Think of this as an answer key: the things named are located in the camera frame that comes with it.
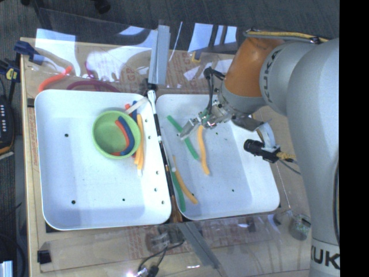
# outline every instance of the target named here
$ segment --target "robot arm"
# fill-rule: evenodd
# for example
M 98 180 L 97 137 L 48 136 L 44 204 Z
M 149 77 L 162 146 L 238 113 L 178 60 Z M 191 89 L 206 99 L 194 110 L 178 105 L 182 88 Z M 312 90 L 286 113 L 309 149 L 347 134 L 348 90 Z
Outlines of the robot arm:
M 265 105 L 287 116 L 311 212 L 311 277 L 340 276 L 338 56 L 339 39 L 311 44 L 247 38 L 221 83 L 218 99 L 189 120 L 180 134 L 184 139 L 197 126 L 213 128 L 229 120 L 250 131 L 267 128 L 250 117 Z M 276 146 L 272 132 L 263 135 L 269 145 L 246 141 L 244 148 L 273 163 L 280 149 L 270 149 Z

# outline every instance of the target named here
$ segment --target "green strip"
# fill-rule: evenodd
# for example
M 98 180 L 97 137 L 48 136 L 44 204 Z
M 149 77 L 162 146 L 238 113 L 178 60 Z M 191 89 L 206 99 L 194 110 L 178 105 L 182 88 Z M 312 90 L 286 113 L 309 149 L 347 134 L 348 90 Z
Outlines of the green strip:
M 172 125 L 177 129 L 178 132 L 181 132 L 183 129 L 182 127 L 173 119 L 172 116 L 168 115 L 167 119 L 169 120 L 170 123 L 172 123 Z M 190 141 L 190 139 L 188 137 L 186 137 L 184 139 L 184 143 L 187 145 L 187 148 L 189 149 L 190 153 L 192 154 L 192 157 L 195 158 L 196 160 L 199 159 L 199 156 L 197 155 L 194 147 L 192 146 L 192 143 Z
M 185 197 L 183 196 L 182 189 L 180 188 L 180 185 L 177 181 L 177 176 L 175 175 L 175 173 L 173 171 L 171 171 L 171 174 L 172 174 L 174 187 L 177 190 L 177 194 L 178 194 L 178 197 L 179 197 L 179 208 L 182 212 L 185 212 L 186 211 Z

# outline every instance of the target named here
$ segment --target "black device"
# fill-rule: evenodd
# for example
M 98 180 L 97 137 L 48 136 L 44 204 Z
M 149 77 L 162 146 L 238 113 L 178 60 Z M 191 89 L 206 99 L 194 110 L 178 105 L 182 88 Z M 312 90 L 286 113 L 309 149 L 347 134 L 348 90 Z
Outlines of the black device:
M 0 154 L 12 147 L 14 142 L 14 122 L 12 108 L 4 95 L 0 95 Z

